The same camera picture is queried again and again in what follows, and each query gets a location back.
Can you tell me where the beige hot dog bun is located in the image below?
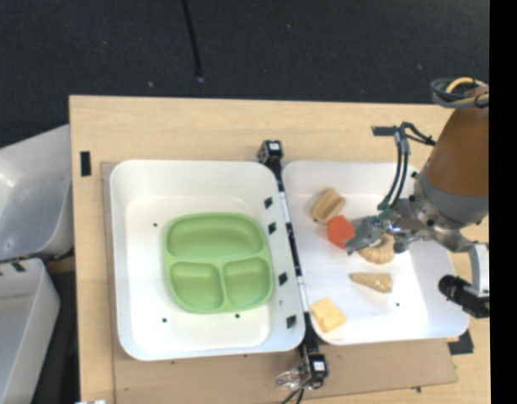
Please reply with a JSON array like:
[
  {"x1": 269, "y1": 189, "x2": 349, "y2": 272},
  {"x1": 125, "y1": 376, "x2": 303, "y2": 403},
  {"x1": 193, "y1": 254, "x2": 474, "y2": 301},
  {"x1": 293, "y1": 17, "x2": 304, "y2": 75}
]
[{"x1": 310, "y1": 187, "x2": 348, "y2": 225}]

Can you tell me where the black block with thin wires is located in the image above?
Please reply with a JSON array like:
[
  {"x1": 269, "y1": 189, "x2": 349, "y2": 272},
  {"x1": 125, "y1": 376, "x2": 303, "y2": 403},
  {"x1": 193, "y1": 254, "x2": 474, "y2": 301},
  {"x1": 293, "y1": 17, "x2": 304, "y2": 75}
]
[
  {"x1": 301, "y1": 353, "x2": 328, "y2": 381},
  {"x1": 257, "y1": 139, "x2": 285, "y2": 163}
]

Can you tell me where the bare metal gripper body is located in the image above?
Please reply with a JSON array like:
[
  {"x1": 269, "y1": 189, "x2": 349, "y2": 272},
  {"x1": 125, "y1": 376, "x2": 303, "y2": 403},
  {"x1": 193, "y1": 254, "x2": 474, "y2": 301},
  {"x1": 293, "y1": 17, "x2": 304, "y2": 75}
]
[{"x1": 354, "y1": 194, "x2": 474, "y2": 255}]

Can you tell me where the green divided plate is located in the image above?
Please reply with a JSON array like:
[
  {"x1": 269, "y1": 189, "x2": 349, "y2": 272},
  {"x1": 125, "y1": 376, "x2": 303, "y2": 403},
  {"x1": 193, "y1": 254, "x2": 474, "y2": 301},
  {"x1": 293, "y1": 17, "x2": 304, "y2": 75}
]
[{"x1": 162, "y1": 211, "x2": 276, "y2": 315}]

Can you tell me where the black cylinder on white bracket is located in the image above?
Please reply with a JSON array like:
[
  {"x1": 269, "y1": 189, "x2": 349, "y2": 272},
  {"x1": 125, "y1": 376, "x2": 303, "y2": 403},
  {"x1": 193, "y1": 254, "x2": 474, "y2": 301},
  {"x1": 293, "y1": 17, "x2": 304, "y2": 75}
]
[{"x1": 437, "y1": 242, "x2": 490, "y2": 320}]

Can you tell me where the thin black and white rod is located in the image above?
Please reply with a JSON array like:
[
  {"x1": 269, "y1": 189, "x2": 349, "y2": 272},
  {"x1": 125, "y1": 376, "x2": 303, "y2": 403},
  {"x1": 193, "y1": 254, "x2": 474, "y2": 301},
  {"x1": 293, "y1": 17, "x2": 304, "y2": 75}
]
[{"x1": 266, "y1": 157, "x2": 319, "y2": 355}]

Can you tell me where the white plastic tray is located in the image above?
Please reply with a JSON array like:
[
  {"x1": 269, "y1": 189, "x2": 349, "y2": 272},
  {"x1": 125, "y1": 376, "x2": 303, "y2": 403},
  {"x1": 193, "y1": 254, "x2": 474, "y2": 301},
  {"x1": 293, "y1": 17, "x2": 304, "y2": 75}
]
[
  {"x1": 109, "y1": 158, "x2": 307, "y2": 362},
  {"x1": 280, "y1": 159, "x2": 471, "y2": 347}
]

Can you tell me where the beige croissant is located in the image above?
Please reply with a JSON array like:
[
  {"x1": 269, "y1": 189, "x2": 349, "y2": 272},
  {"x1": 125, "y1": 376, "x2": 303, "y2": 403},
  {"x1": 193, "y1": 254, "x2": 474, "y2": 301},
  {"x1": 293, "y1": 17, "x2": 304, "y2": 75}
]
[{"x1": 358, "y1": 233, "x2": 397, "y2": 265}]

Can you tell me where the yellow cheese wedge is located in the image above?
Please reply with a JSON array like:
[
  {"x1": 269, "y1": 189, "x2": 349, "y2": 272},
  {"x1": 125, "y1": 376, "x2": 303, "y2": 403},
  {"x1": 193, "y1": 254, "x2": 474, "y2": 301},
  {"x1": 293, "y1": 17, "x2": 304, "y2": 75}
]
[{"x1": 309, "y1": 297, "x2": 348, "y2": 334}]

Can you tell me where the red-orange block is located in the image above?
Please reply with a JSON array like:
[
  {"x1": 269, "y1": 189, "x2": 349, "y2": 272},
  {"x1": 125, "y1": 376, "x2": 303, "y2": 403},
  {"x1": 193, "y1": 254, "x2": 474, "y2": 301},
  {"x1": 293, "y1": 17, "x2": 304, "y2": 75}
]
[{"x1": 327, "y1": 215, "x2": 356, "y2": 250}]

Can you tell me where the beige pizza slice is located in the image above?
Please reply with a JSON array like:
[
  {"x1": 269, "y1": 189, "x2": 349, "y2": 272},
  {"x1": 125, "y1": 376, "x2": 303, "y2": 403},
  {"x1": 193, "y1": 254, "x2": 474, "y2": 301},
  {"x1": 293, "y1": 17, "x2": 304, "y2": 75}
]
[{"x1": 349, "y1": 271, "x2": 394, "y2": 295}]

